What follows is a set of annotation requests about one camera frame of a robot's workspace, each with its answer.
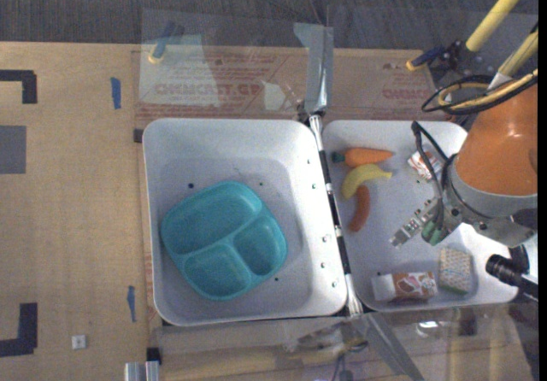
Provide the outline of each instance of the white square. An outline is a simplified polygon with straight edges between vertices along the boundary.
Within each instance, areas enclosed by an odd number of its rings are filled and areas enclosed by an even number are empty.
[[[85,335],[72,336],[72,349],[85,349],[87,348],[87,338]]]

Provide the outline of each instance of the teal bowl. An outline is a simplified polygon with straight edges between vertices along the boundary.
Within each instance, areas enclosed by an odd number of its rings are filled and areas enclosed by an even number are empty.
[[[272,277],[285,263],[279,223],[247,185],[225,181],[171,208],[160,236],[180,273],[201,296],[228,301]]]

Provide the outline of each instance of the wooden surface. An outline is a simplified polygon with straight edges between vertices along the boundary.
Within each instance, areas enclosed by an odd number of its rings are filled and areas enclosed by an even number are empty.
[[[38,104],[0,83],[0,125],[26,126],[26,173],[0,175],[0,339],[38,303],[33,355],[0,358],[9,380],[122,379],[148,343],[131,45],[0,44],[0,67],[32,69]],[[110,77],[121,82],[114,109]],[[135,287],[136,322],[126,301]],[[72,350],[71,336],[88,347]]]

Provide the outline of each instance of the gray square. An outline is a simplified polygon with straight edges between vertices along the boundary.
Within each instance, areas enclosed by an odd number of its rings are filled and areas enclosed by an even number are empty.
[[[26,171],[26,126],[0,126],[0,174]]]

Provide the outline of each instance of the toy banana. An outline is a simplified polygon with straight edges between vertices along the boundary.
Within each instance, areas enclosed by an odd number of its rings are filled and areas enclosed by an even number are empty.
[[[391,172],[385,172],[375,164],[365,164],[355,167],[345,177],[342,183],[342,196],[344,199],[352,197],[360,184],[376,178],[390,178]]]

